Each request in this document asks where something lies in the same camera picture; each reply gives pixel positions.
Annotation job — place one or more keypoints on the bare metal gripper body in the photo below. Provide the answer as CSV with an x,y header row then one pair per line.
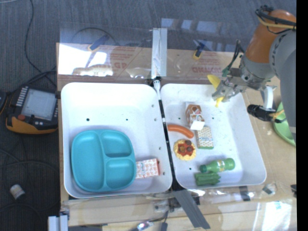
x,y
237,80

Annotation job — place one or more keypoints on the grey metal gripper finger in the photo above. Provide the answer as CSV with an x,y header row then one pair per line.
x,y
217,94
229,95

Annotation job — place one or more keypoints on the yellow banana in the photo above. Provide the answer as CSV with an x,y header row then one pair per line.
x,y
214,80

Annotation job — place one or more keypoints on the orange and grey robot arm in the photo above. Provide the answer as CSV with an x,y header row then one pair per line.
x,y
281,56

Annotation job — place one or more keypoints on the brown and white house carton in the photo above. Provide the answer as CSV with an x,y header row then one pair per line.
x,y
193,114

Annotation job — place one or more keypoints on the white plastic tray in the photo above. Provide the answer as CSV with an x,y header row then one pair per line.
x,y
231,133
108,105

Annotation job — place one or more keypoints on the orange white carton green base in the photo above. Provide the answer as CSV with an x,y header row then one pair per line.
x,y
204,138

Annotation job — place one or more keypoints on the orange sausage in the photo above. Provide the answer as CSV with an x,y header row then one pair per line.
x,y
180,129

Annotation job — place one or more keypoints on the brown cardboard board red print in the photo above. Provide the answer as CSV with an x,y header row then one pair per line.
x,y
264,138

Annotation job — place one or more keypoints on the green divided plate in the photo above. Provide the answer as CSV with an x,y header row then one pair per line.
x,y
282,129

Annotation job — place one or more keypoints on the yellow pasta with red sauce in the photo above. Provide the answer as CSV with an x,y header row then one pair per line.
x,y
184,150

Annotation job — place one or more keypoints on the green bottle yellow label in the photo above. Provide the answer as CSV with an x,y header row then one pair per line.
x,y
219,165

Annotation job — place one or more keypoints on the green asparagus bundle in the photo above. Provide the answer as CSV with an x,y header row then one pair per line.
x,y
207,179

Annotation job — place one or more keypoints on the orange and white carton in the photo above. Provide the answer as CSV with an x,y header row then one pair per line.
x,y
147,168

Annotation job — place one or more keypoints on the blue divided plate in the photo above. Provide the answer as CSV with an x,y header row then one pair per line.
x,y
96,160

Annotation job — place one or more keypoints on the small white can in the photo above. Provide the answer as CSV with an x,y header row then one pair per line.
x,y
17,191

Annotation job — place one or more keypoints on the black cylinder on white bracket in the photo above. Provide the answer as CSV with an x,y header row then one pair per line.
x,y
260,112

